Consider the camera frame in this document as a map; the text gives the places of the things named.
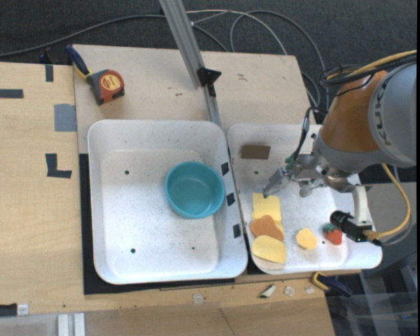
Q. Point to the yellow oval slice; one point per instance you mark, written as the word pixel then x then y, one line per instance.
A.
pixel 269 248

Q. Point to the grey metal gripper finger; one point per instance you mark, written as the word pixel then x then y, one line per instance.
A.
pixel 276 184
pixel 306 190

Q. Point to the red toy strawberry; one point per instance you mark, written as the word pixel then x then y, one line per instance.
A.
pixel 333 234

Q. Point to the yellow square cheese slice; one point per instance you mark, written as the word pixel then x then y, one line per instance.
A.
pixel 266 206

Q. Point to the beige flat slice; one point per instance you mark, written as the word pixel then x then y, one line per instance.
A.
pixel 270 266

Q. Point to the teal bowl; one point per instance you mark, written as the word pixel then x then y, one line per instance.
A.
pixel 194 191

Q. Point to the pale wood board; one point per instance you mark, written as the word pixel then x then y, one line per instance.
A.
pixel 154 93

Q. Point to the white plastic tray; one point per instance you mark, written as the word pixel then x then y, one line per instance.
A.
pixel 143 222
pixel 311 208

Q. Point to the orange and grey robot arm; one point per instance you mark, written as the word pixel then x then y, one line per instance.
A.
pixel 367 124

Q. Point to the brown flat rectangle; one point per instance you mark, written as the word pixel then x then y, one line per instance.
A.
pixel 255 152

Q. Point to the black cylinder on white bracket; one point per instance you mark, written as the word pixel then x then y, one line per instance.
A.
pixel 350 224

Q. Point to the orange and grey tape measure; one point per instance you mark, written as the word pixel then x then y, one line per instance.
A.
pixel 108 84

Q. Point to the small yellow flat piece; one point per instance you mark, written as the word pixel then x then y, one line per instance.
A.
pixel 306 238

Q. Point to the orange flat slice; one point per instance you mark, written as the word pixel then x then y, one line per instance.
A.
pixel 264 227

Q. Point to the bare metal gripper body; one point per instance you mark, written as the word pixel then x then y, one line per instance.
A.
pixel 320 173

